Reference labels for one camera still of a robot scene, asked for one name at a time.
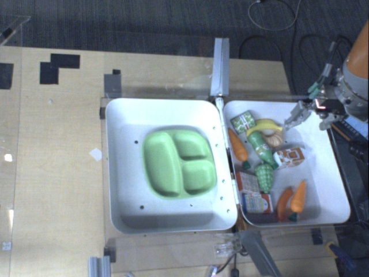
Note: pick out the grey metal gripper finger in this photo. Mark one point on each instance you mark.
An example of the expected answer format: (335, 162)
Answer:
(328, 121)
(299, 112)

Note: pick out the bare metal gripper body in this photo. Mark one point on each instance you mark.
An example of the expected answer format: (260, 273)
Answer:
(353, 104)

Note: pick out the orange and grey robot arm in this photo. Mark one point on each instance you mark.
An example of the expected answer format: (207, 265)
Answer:
(359, 55)

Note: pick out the yellow banana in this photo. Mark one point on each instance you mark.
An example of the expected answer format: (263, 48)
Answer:
(266, 124)

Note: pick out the beige bread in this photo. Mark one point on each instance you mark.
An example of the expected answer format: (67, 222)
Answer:
(273, 138)

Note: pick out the orange and white carton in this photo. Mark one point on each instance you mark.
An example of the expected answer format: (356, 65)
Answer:
(289, 157)

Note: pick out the green bottle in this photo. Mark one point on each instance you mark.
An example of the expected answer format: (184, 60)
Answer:
(261, 149)

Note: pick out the green and white carton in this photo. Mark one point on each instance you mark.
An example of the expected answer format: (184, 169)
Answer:
(242, 122)

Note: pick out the white plastic tray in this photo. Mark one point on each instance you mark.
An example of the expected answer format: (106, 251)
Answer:
(127, 154)
(323, 183)

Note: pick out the orange carrot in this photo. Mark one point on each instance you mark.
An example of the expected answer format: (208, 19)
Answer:
(298, 199)
(238, 147)

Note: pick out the green grapes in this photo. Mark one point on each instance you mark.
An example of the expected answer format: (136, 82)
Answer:
(265, 177)

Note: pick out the orange patterned white carton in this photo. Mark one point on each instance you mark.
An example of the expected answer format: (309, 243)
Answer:
(248, 183)

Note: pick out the orange sausage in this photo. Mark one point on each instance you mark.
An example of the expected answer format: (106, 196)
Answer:
(284, 205)

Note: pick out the blue and orange carton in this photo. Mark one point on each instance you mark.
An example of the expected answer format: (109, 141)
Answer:
(257, 203)

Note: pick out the green divided plate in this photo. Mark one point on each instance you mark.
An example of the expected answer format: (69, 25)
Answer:
(161, 166)

